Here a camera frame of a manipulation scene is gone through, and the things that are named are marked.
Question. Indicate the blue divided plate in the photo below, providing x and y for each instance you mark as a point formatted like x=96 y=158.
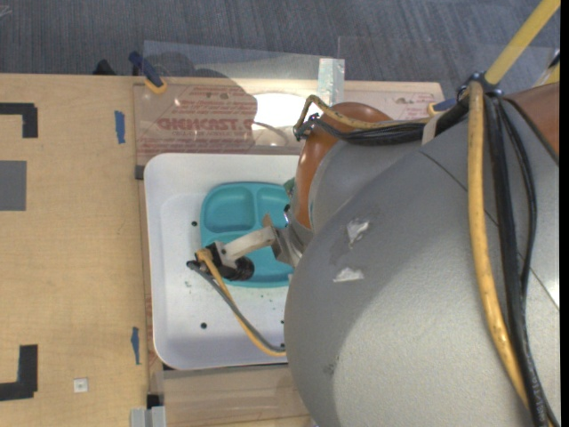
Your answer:
x=229 y=211

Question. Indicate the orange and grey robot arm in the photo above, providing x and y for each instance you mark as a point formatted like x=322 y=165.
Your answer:
x=400 y=283

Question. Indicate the white plastic tray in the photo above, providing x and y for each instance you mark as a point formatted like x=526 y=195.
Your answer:
x=178 y=318

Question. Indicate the black cylinder on white bracket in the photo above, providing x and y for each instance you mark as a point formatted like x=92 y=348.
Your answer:
x=242 y=245

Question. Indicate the brown cardboard board red print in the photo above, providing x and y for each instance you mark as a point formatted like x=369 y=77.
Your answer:
x=200 y=125

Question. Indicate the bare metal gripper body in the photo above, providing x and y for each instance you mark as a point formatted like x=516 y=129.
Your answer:
x=282 y=245

